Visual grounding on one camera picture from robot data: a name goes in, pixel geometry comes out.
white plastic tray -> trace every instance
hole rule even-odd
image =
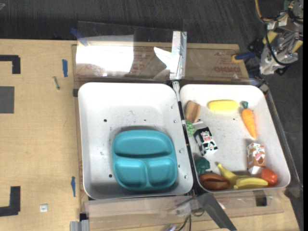
[[[78,92],[84,189],[94,199],[182,195],[193,176],[175,92],[163,84],[87,83]],[[114,137],[131,129],[153,129],[173,141],[178,163],[175,184],[165,191],[132,192],[116,181]]]
[[[215,154],[205,156],[211,164],[210,170],[219,174],[215,162],[220,162],[232,172],[249,174],[246,149],[250,143],[255,142],[265,145],[267,167],[274,170],[279,176],[275,188],[285,188],[290,183],[290,171],[264,94],[260,89],[248,85],[190,84],[181,88],[180,98],[184,110],[188,101],[194,101],[201,105],[200,119],[210,128],[218,146],[218,151]],[[254,112],[257,138],[253,139],[245,127],[241,116],[243,110],[241,107],[236,111],[213,112],[207,107],[208,103],[213,100],[249,102],[249,108]],[[200,157],[199,148],[193,137],[190,137],[190,145],[194,158]]]

green vegetable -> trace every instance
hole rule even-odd
[[[196,170],[200,175],[205,174],[206,171],[211,168],[210,162],[204,157],[199,157],[194,164],[196,165]]]
[[[186,130],[188,133],[188,137],[191,137],[194,134],[193,124],[188,120],[186,120]]]

dark floor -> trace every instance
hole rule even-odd
[[[265,16],[274,16],[284,0],[260,0]],[[189,42],[236,43],[241,50],[264,34],[254,0],[0,0],[0,38],[75,39],[78,21],[157,27],[188,31]],[[264,77],[282,121],[303,185],[303,68],[283,76]],[[292,199],[303,229],[303,188]]]

white square marker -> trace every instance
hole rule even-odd
[[[47,212],[48,211],[48,204],[43,204],[39,206],[40,212]]]

red tomato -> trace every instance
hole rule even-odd
[[[270,168],[265,168],[262,170],[260,178],[266,180],[269,183],[269,186],[273,187],[277,184],[278,175]]]

